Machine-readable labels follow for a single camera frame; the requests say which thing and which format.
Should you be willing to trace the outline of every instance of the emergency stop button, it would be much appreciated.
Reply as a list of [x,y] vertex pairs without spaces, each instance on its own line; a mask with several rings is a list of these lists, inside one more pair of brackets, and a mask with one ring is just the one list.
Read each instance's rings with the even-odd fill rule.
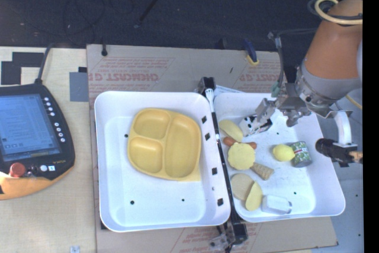
[[26,168],[20,162],[15,162],[9,168],[9,175],[12,177],[21,177],[25,174]]

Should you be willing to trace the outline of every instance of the brown sausage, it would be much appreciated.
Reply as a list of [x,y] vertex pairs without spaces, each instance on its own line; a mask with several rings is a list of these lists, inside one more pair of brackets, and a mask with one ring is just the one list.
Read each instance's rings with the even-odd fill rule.
[[[225,145],[227,146],[232,146],[232,144],[234,144],[235,142],[237,142],[237,140],[234,140],[233,138],[231,137],[224,137],[223,139],[223,143],[225,143]],[[246,142],[248,145],[251,145],[251,147],[253,149],[256,149],[257,145],[256,145],[256,142]]]

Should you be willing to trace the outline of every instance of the white tray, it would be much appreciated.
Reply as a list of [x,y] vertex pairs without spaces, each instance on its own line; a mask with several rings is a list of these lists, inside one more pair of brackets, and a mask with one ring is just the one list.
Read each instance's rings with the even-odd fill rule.
[[[222,93],[215,98],[215,111],[218,121],[229,119],[237,125],[244,117],[251,116],[263,98],[273,100],[270,94]],[[270,179],[264,181],[251,169],[238,171],[227,162],[228,146],[223,144],[229,177],[235,173],[246,173],[262,187],[263,194],[285,197],[292,203],[289,214],[265,213],[262,209],[249,212],[244,203],[234,199],[236,211],[248,222],[267,222],[271,220],[336,216],[345,210],[345,198],[330,158],[318,153],[315,143],[322,138],[319,122],[314,113],[298,120],[298,124],[287,127],[287,117],[279,110],[271,117],[273,126],[265,132],[250,135],[251,141],[258,144],[256,162],[273,168]],[[220,131],[221,138],[226,134]],[[313,163],[303,168],[292,166],[291,162],[279,162],[272,155],[272,148],[280,143],[292,144],[305,141]]]
[[[199,124],[201,181],[164,180],[132,167],[125,134],[134,116],[148,107],[177,111]],[[100,216],[109,230],[213,226],[229,218],[230,201],[205,97],[194,92],[107,91],[95,100],[95,121]]]

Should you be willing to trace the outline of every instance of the blue screen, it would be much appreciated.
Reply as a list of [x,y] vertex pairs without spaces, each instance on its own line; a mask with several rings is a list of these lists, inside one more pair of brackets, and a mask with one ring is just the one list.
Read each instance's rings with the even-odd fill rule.
[[0,150],[4,161],[60,152],[38,94],[0,97]]

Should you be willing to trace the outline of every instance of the green can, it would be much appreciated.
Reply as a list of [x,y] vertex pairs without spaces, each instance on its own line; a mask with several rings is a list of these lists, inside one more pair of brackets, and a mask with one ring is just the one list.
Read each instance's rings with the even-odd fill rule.
[[292,163],[296,168],[302,168],[312,163],[312,159],[305,142],[295,142],[291,145],[291,148],[295,152],[295,157],[293,157]]

